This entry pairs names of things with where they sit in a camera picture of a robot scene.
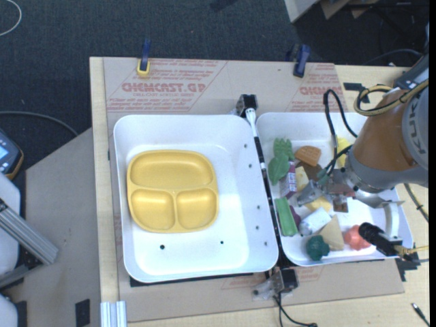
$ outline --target black floor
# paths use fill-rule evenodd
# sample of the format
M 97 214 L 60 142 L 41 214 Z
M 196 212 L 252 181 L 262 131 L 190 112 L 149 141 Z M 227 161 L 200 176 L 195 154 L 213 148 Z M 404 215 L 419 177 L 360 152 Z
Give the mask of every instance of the black floor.
M 284 0 L 12 0 L 20 24 L 0 36 L 0 128 L 22 148 L 26 169 L 91 126 L 89 57 L 284 61 L 308 44 L 311 61 L 411 66 L 425 51 L 429 0 L 382 0 L 355 19 L 326 20 L 314 5 L 294 24 Z M 393 5 L 406 3 L 401 7 Z M 18 10 L 0 0 L 0 33 Z M 370 61 L 393 50 L 389 57 Z

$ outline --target gray surface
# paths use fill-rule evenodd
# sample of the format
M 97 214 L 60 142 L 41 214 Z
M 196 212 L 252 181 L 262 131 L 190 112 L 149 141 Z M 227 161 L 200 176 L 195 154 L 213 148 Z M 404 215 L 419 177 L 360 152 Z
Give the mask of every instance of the gray surface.
M 6 291 L 27 301 L 29 327 L 76 325 L 76 303 L 91 301 L 99 324 L 99 263 L 92 130 L 27 170 L 27 221 L 59 248 L 57 261 Z

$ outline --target yellow plate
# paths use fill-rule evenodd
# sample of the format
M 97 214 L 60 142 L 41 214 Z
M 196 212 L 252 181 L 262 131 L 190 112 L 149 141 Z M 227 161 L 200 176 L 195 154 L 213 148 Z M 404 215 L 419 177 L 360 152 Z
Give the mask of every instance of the yellow plate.
M 127 199 L 134 221 L 151 232 L 193 232 L 218 216 L 218 186 L 211 162 L 182 150 L 146 151 L 127 169 Z

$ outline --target electronic device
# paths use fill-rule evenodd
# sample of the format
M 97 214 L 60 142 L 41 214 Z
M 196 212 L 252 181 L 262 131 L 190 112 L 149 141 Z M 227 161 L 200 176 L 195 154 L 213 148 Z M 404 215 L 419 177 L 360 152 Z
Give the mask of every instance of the electronic device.
M 22 165 L 24 155 L 4 131 L 0 129 L 0 172 L 13 179 Z

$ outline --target white tray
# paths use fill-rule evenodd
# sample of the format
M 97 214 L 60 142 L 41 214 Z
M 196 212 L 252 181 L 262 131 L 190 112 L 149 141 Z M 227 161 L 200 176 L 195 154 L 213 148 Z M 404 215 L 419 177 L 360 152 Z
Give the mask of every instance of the white tray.
M 251 128 L 233 115 L 128 115 L 114 127 L 121 200 L 123 257 L 134 279 L 177 279 L 258 273 L 271 269 L 278 246 Z M 207 229 L 159 234 L 129 214 L 126 174 L 142 151 L 181 149 L 214 166 L 219 214 Z
M 332 122 L 338 137 L 346 138 L 350 143 L 354 142 L 354 137 L 347 131 L 343 124 L 341 115 L 338 112 L 330 113 Z M 349 126 L 358 134 L 362 128 L 366 117 L 356 113 L 346 113 Z M 292 143 L 292 148 L 296 151 L 298 148 L 311 145 L 321 149 L 319 165 L 326 166 L 332 159 L 332 141 L 330 130 L 328 128 L 326 115 L 323 112 L 311 113 L 266 113 L 259 117 L 257 121 L 259 131 L 259 139 L 262 144 L 265 162 L 268 162 L 274 157 L 273 144 L 275 138 L 289 139 Z M 272 198 L 279 198 L 278 185 L 272 186 Z M 399 200 L 396 190 L 384 191 L 380 194 L 385 200 Z M 353 225 L 364 222 L 372 223 L 381 229 L 386 228 L 385 212 L 382 208 L 371 208 L 366 204 L 357 200 L 348 199 L 348 213 L 336 212 L 341 231 L 348 231 Z M 295 211 L 304 218 L 310 213 L 310 210 L 305 207 L 298 207 Z M 413 247 L 413 240 L 409 225 L 404 215 L 404 210 L 399 207 L 399 236 L 403 239 L 403 245 L 407 248 Z M 306 242 L 310 236 L 282 236 L 281 243 L 283 252 L 289 260 L 299 266 L 314 266 L 322 264 L 333 264 L 339 262 L 356 262 L 362 260 L 376 260 L 385 258 L 383 254 L 376 250 L 375 246 L 362 249 L 360 251 L 353 250 L 349 245 L 345 245 L 343 251 L 331 251 L 327 256 L 322 257 L 320 261 L 313 261 L 306 253 Z

